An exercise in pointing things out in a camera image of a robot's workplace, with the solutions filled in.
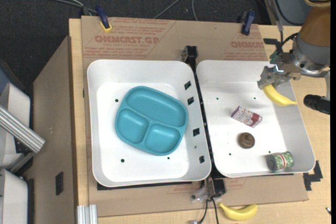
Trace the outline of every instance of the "banana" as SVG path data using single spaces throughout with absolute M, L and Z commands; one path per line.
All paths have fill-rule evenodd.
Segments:
M 279 106 L 287 106 L 290 104 L 297 105 L 297 101 L 292 101 L 288 99 L 287 97 L 281 95 L 274 89 L 272 84 L 269 84 L 262 89 L 265 93 L 265 95 L 275 104 Z
M 234 209 L 231 207 L 227 207 L 221 202 L 218 205 L 222 208 L 228 219 L 235 221 L 248 220 L 254 217 L 258 211 L 258 205 L 256 204 L 249 205 L 243 209 Z

